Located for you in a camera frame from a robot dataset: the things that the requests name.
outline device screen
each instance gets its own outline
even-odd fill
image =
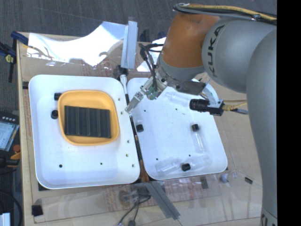
[[[0,121],[0,150],[9,151],[18,129],[18,124]]]

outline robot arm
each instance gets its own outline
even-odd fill
[[[182,93],[205,92],[209,101],[191,100],[190,108],[221,115],[223,101],[214,89],[191,81],[202,72],[224,87],[246,93],[262,174],[261,225],[276,226],[277,19],[236,7],[181,4],[174,9],[182,13],[175,16],[170,26],[157,71],[136,93],[126,111],[130,113],[144,95],[156,99],[171,86]]]

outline white tray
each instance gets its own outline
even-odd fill
[[[62,136],[55,93],[91,89],[108,93],[116,106],[120,134],[105,145],[78,146]],[[29,95],[36,176],[49,189],[128,184],[135,182],[140,167],[126,99],[121,83],[113,78],[37,75],[30,80]]]
[[[146,78],[133,78],[127,89],[130,99],[146,82]],[[209,113],[192,111],[189,102],[198,96],[187,95],[167,87],[157,100],[144,98],[132,111],[135,125],[142,124],[138,132],[145,169],[155,180],[184,178],[222,172],[228,161],[214,118]],[[201,153],[193,141],[191,126],[198,124],[206,151]],[[178,160],[180,164],[205,156],[211,161],[207,167],[183,171],[181,167],[167,173],[159,173],[156,166]]]

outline orange object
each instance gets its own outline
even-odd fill
[[[203,14],[178,13],[169,28],[162,58],[177,68],[202,66],[202,46],[209,29],[220,18]]]
[[[111,138],[65,135],[65,105],[109,110],[111,123]],[[70,90],[64,92],[58,99],[58,119],[60,121],[60,129],[63,137],[73,145],[108,144],[114,141],[119,135],[119,122],[114,101],[107,93],[104,93],[102,91]]]

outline gray carpet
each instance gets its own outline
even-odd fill
[[[0,41],[11,45],[12,31],[85,36],[101,21],[138,22],[139,34],[150,31],[150,39],[167,33],[176,3],[229,5],[277,14],[277,0],[0,0]],[[17,77],[8,82],[9,64],[0,57],[0,111],[18,110]],[[0,169],[0,174],[7,169]],[[12,174],[0,176],[0,190],[11,192]],[[0,198],[0,206],[6,207]]]

